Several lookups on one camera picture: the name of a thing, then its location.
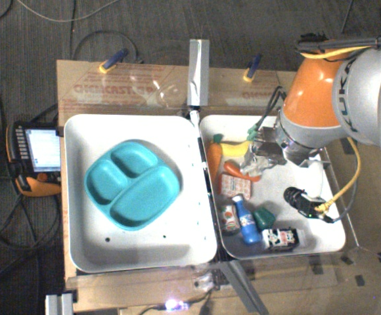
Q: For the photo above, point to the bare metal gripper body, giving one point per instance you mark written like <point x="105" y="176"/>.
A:
<point x="271" y="146"/>

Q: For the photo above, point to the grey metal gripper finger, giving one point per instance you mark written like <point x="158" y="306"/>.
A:
<point x="249" y="157"/>
<point x="259" y="166"/>

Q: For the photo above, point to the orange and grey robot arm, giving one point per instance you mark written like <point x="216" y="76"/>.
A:
<point x="312" y="97"/>

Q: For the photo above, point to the yellow banana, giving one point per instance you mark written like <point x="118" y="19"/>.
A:
<point x="234" y="148"/>

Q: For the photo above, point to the orange-red toy sausage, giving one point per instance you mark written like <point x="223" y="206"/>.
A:
<point x="234" y="170"/>

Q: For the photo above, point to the orange and white packet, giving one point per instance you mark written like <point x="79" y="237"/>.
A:
<point x="236" y="186"/>

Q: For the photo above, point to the orange toy carrot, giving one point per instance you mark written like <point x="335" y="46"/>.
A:
<point x="214" y="159"/>

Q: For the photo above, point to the blue bottle white cap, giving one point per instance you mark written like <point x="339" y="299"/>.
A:
<point x="248" y="225"/>

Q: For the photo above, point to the small red can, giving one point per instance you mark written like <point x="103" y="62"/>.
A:
<point x="229" y="220"/>

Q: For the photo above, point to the black and white milk carton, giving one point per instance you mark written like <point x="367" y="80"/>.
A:
<point x="280" y="239"/>

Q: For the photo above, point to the white plastic tray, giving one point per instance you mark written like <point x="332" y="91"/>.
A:
<point x="295" y="238"/>
<point x="184" y="241"/>

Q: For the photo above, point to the blue divided plate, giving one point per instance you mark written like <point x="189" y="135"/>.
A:
<point x="144" y="192"/>

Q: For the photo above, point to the brown cardboard board red print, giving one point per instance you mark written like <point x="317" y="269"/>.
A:
<point x="118" y="90"/>

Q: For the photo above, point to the black cylinder on white bracket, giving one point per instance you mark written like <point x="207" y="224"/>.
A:
<point x="300" y="199"/>

